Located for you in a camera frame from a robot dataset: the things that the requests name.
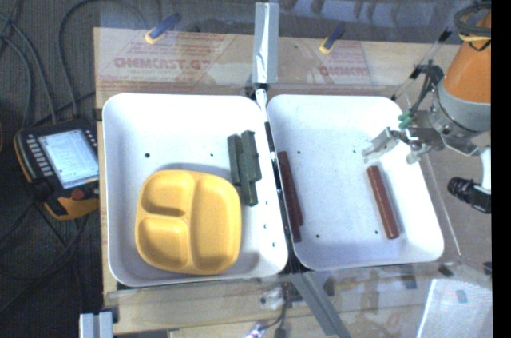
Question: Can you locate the dark brown sausage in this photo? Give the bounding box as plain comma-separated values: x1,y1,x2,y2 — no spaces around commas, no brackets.
276,150,305,244

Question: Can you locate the dark green block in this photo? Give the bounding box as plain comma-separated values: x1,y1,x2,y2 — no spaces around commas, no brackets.
227,133,244,186
238,129,263,208

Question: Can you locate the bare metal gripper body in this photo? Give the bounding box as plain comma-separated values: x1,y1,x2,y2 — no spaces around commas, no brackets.
400,110,493,157

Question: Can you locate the black block with thin wires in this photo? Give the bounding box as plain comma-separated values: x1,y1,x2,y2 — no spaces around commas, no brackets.
279,280,304,305

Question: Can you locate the black cylinder on white bracket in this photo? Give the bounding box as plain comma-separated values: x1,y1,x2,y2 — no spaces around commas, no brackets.
446,144,493,215

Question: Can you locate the yellow divided plate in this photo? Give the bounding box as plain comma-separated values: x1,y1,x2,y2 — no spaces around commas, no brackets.
134,169,244,276

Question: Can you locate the brown cardboard board, red print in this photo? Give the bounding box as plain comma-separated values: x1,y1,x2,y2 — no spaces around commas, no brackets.
92,26,461,334

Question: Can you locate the white plastic tray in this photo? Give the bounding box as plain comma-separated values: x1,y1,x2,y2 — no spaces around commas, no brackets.
101,93,290,288
265,93,446,272

